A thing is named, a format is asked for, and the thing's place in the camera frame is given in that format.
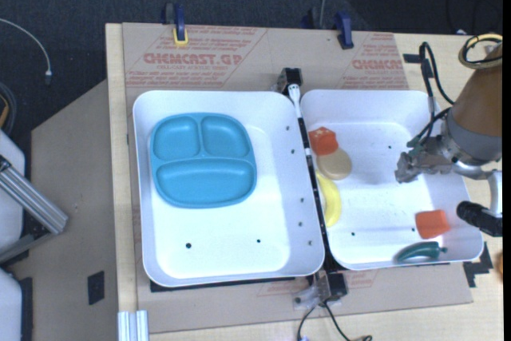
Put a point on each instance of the orange cube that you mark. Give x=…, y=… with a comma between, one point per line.
x=432, y=224

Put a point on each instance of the brown cardboard board red print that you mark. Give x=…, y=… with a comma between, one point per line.
x=247, y=52

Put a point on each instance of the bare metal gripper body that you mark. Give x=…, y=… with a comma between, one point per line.
x=436, y=160

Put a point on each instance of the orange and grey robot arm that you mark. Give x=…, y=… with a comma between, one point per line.
x=479, y=100

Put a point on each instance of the green chili pepper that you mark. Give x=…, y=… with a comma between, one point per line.
x=419, y=250

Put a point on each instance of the thin black and white rod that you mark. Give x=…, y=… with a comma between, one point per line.
x=309, y=155

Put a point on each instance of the beige round biscuit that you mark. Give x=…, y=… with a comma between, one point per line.
x=336, y=167

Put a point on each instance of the black cylinder on white bracket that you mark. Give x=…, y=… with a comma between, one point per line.
x=479, y=215

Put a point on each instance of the white plastic tray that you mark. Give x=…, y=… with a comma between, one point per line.
x=223, y=243
x=379, y=207

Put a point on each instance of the yellow banana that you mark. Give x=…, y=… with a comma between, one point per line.
x=332, y=203

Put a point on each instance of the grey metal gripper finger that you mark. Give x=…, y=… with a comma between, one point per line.
x=408, y=159
x=405, y=174

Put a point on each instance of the blue divided plate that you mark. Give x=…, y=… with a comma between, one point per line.
x=203, y=175

